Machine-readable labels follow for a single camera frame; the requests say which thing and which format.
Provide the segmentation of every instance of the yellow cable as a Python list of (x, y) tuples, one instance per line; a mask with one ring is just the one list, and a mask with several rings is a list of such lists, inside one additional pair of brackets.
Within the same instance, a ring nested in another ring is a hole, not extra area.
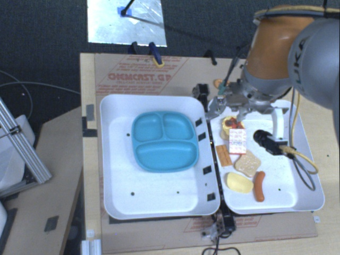
[(291, 146), (294, 145), (295, 124), (296, 124), (296, 120), (298, 119), (298, 114), (299, 114), (299, 109), (300, 109), (300, 94), (297, 91), (296, 91), (296, 94), (297, 94), (297, 103), (296, 103), (296, 111), (295, 111), (294, 120), (292, 123), (292, 129), (291, 129), (291, 137), (292, 137)]
[(298, 155), (300, 156), (301, 158), (305, 159), (306, 161), (308, 161), (314, 168), (315, 168), (315, 171), (308, 171), (309, 174), (312, 174), (312, 175), (315, 175), (319, 172), (319, 168), (318, 166), (308, 157), (306, 157), (304, 154), (302, 154), (301, 152), (298, 152), (296, 151), (295, 149), (289, 147), (289, 146), (279, 146), (279, 148), (285, 152), (285, 153), (288, 153), (288, 154), (293, 154), (293, 155)]

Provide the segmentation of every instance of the black clip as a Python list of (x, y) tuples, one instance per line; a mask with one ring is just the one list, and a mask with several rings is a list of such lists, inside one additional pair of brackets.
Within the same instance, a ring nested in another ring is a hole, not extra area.
[(15, 135), (15, 134), (18, 134), (22, 131), (21, 127), (19, 125), (13, 127), (10, 129), (9, 133), (5, 134), (5, 135), (2, 135), (0, 136), (0, 139), (3, 138), (3, 137), (6, 137), (6, 136), (9, 136), (9, 135)]
[(128, 48), (127, 53), (130, 55), (139, 55), (139, 47), (136, 41), (134, 41)]
[(217, 65), (217, 61), (215, 59), (214, 52), (211, 51), (210, 49), (206, 51), (206, 53), (204, 54), (203, 57), (210, 57), (211, 58), (211, 63), (213, 65)]
[(208, 112), (208, 95), (209, 95), (209, 85), (208, 84), (197, 84), (196, 87), (192, 89), (192, 96), (200, 101), (204, 107), (204, 111)]

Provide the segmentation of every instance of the blue clamp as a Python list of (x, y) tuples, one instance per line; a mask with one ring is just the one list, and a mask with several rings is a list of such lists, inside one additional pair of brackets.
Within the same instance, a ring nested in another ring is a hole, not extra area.
[(117, 13), (120, 17), (125, 17), (125, 16), (132, 16), (132, 10), (129, 8), (127, 11), (124, 11), (125, 10), (125, 7), (124, 6), (119, 6), (117, 8)]
[(149, 43), (149, 48), (150, 48), (149, 55), (152, 54), (154, 56), (152, 58), (152, 61), (158, 68), (162, 68), (164, 66), (164, 62), (162, 60), (162, 57), (160, 56), (157, 46), (153, 41)]

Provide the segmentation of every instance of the beige table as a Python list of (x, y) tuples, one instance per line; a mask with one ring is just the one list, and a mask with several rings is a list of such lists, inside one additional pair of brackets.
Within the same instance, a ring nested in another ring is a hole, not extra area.
[[(91, 114), (89, 111), (96, 110), (98, 105), (95, 86), (98, 59), (100, 58), (95, 54), (81, 55), (82, 116), (86, 117), (90, 114), (91, 120), (87, 120), (87, 128), (90, 130), (97, 129), (96, 112), (92, 111)], [(125, 57), (107, 55), (106, 59), (111, 62), (115, 60), (119, 62)], [(180, 69), (186, 73), (185, 78), (174, 74), (166, 86), (160, 88), (159, 94), (189, 96), (196, 83), (208, 83), (211, 90), (210, 96), (216, 95), (217, 91), (213, 88), (212, 81), (225, 76), (230, 61), (230, 59), (218, 59), (218, 65), (212, 66), (209, 59), (184, 59)], [(239, 74), (240, 70), (236, 69), (232, 80), (235, 80)], [(305, 99), (302, 99), (300, 114), (314, 160), (320, 169), (319, 176), (326, 199), (324, 207), (314, 213), (314, 216), (320, 219), (320, 222), (316, 224), (318, 236), (305, 239), (234, 244), (243, 255), (337, 254), (337, 251), (340, 250), (338, 241), (340, 236), (339, 147), (333, 130), (332, 114), (329, 110)], [(83, 149), (87, 240), (92, 241), (102, 237), (98, 139), (96, 137), (84, 138)], [(203, 247), (140, 251), (134, 254), (200, 254), (202, 249)]]

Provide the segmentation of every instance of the white bracket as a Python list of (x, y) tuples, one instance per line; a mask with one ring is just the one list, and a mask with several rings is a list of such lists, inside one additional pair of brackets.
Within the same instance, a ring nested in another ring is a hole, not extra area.
[(313, 216), (313, 218), (314, 218), (314, 222), (315, 222), (315, 223), (321, 223), (320, 216), (315, 215), (315, 216)]
[(81, 255), (101, 255), (100, 239), (81, 241)]
[(273, 140), (281, 140), (285, 129), (282, 109), (274, 108), (271, 117), (273, 119)]
[(201, 232), (202, 239), (210, 239), (212, 242), (216, 242), (216, 239), (225, 232), (223, 219), (219, 219), (214, 222), (210, 227), (205, 228)]

